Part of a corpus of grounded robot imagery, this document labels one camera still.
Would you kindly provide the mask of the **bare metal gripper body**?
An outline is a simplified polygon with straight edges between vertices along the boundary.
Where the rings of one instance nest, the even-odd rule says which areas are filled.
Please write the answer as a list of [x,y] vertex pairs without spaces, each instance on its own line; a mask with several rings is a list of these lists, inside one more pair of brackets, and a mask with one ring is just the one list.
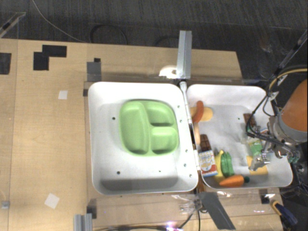
[[287,126],[279,116],[270,116],[268,122],[269,142],[265,152],[274,152],[277,158],[298,158],[299,131]]

